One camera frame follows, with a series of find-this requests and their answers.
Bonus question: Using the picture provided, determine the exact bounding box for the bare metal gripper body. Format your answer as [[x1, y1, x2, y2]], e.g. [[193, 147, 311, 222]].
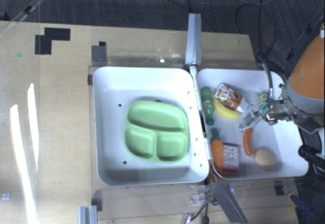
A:
[[264, 98, 297, 126]]

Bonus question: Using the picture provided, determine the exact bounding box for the orange sausage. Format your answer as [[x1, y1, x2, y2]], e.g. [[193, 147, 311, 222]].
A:
[[242, 127, 254, 157]]

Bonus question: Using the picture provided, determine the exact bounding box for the yellow banana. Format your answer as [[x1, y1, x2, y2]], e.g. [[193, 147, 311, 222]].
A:
[[212, 94, 241, 120]]

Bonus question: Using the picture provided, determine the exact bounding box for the green and white small can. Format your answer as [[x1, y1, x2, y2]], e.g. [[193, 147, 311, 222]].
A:
[[257, 92, 270, 110]]

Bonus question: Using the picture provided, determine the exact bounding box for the orange and white carton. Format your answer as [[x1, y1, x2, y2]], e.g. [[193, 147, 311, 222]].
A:
[[214, 83, 249, 114]]

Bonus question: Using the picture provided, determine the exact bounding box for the white plastic tray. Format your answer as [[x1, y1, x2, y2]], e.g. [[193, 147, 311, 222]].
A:
[[92, 66, 210, 187], [196, 68, 310, 181]]

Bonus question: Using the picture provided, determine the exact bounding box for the tan bread roll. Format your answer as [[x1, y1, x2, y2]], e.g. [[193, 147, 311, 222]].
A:
[[253, 146, 276, 171]]

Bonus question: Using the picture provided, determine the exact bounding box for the green plastic bottle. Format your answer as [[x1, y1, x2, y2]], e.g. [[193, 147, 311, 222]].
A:
[[200, 86, 215, 126]]

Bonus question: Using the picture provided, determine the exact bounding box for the orange and white packet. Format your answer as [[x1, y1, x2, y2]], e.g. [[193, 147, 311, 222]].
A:
[[222, 142, 240, 178]]

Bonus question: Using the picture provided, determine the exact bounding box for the orange carrot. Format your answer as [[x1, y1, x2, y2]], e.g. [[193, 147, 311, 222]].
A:
[[210, 129, 224, 175]]

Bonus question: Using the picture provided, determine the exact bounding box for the green divided plate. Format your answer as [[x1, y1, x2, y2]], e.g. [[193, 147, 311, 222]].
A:
[[123, 100, 190, 164]]

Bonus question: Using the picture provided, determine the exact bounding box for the black cylinder on white bracket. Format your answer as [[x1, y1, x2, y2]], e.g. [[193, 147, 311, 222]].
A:
[[298, 144, 325, 168]]

